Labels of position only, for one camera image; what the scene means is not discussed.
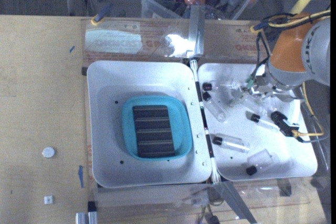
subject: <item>black cap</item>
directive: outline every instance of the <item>black cap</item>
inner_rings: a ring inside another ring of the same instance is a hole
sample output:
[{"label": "black cap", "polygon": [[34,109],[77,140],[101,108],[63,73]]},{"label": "black cap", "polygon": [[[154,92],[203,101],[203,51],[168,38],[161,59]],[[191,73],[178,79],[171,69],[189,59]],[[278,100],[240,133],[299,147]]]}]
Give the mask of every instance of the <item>black cap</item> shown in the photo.
[{"label": "black cap", "polygon": [[204,82],[203,83],[203,90],[204,91],[211,91],[212,90],[212,84],[209,82]]},{"label": "black cap", "polygon": [[257,167],[254,165],[246,168],[246,173],[250,176],[254,175],[256,172],[258,172],[258,170],[257,170]]},{"label": "black cap", "polygon": [[250,119],[251,119],[252,121],[258,123],[259,120],[260,120],[260,116],[257,115],[257,114],[252,114]]},{"label": "black cap", "polygon": [[278,125],[279,122],[287,120],[287,117],[279,111],[274,111],[271,114],[271,119],[274,121],[275,124]]},{"label": "black cap", "polygon": [[223,139],[219,136],[215,136],[214,139],[212,139],[212,143],[214,143],[215,145],[222,145],[223,143]]},{"label": "black cap", "polygon": [[202,97],[204,101],[209,101],[211,99],[211,95],[208,92],[203,92]]}]

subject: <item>white tray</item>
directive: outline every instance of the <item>white tray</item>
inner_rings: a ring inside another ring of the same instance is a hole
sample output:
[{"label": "white tray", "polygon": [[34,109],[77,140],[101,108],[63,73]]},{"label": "white tray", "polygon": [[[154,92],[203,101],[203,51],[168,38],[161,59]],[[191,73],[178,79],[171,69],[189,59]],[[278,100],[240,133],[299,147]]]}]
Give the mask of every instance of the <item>white tray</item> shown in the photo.
[{"label": "white tray", "polygon": [[[200,84],[223,77],[244,83],[254,67],[206,63],[198,70]],[[89,66],[87,76],[92,170],[98,184],[106,188],[189,184],[200,183],[210,177],[211,162],[190,68],[171,62],[97,61]],[[122,135],[121,107],[128,98],[151,94],[169,95],[185,105],[193,136],[193,147],[185,157],[169,162],[145,162],[128,153]],[[277,106],[289,122],[299,123],[299,130],[307,131],[299,101],[284,103],[278,100]],[[259,127],[246,118],[246,110],[243,105],[235,106],[229,110],[229,117],[224,123],[219,123],[205,110],[210,133],[227,134],[250,143],[248,154],[213,145],[218,171],[224,178],[239,181],[307,177],[316,172],[317,160],[311,144],[302,144],[280,132]],[[265,148],[278,156],[278,163],[263,173],[247,175],[247,158]]]},{"label": "white tray", "polygon": [[[190,68],[181,63],[97,61],[89,66],[87,79],[92,170],[98,184],[106,188],[185,184],[210,177],[211,162]],[[193,137],[193,147],[186,156],[146,162],[128,153],[121,107],[131,97],[153,94],[175,97],[185,105]]]},{"label": "white tray", "polygon": [[[206,63],[198,69],[200,85],[211,80],[233,78],[244,84],[255,65]],[[300,132],[307,132],[300,111],[300,101],[282,102],[275,98],[278,111],[288,117],[290,123],[300,124]],[[218,122],[205,109],[210,133],[222,133],[235,136],[250,143],[250,151],[240,153],[225,150],[213,145],[219,173],[228,180],[254,180],[289,177],[312,176],[317,170],[317,159],[310,143],[300,143],[293,137],[285,137],[280,131],[269,131],[246,118],[248,109],[242,104],[228,109],[228,118],[224,123]],[[249,176],[246,173],[247,158],[264,149],[278,157],[278,162],[263,173]]]}]

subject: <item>test tube with black cap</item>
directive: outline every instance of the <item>test tube with black cap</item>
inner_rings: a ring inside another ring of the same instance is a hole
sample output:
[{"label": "test tube with black cap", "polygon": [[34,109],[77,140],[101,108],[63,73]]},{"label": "test tube with black cap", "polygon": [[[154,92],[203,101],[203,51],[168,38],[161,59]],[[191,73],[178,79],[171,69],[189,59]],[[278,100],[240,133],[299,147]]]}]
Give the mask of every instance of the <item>test tube with black cap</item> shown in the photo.
[{"label": "test tube with black cap", "polygon": [[233,79],[211,80],[204,82],[204,91],[211,91],[216,97],[227,106],[235,100],[235,93],[239,91],[239,85]]},{"label": "test tube with black cap", "polygon": [[252,120],[253,122],[257,123],[259,126],[263,127],[263,128],[267,128],[269,130],[278,132],[280,129],[278,126],[276,126],[274,123],[271,123],[269,121],[267,121],[266,119],[264,119],[264,117],[260,117],[257,114],[251,114],[250,120]]},{"label": "test tube with black cap", "polygon": [[227,148],[233,151],[239,151],[242,153],[248,153],[250,151],[250,144],[242,139],[226,134],[215,134],[212,142],[223,148]]},{"label": "test tube with black cap", "polygon": [[216,117],[219,122],[224,122],[227,116],[224,110],[218,105],[218,102],[216,102],[208,92],[203,92],[202,97],[204,105],[210,113]]},{"label": "test tube with black cap", "polygon": [[276,154],[270,154],[267,149],[264,149],[247,158],[246,173],[252,176],[257,172],[267,171],[278,163],[278,156]]}]

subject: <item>metal clamp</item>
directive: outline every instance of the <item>metal clamp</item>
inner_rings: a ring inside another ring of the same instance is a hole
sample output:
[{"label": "metal clamp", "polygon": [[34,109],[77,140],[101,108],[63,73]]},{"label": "metal clamp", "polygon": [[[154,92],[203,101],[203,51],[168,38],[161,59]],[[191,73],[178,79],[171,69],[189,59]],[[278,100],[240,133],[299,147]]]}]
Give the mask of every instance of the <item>metal clamp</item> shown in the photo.
[{"label": "metal clamp", "polygon": [[77,213],[76,224],[98,224],[97,212]]},{"label": "metal clamp", "polygon": [[204,53],[204,31],[204,6],[192,5],[190,13],[188,41],[193,43],[194,50],[187,52],[187,58],[194,58]]}]

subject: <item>wooden table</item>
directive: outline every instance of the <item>wooden table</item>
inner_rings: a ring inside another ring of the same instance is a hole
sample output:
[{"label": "wooden table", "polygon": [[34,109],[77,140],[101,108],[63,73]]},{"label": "wooden table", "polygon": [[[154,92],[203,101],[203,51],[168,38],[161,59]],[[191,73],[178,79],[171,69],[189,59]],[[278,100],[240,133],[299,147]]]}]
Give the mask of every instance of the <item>wooden table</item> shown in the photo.
[{"label": "wooden table", "polygon": [[[86,19],[0,16],[1,223],[75,223],[76,213],[87,210],[86,77],[81,74]],[[42,156],[47,146],[56,150],[53,158]],[[252,213],[262,223],[324,223],[308,180],[302,187],[309,202]],[[45,205],[44,197],[51,195],[54,203]]]}]

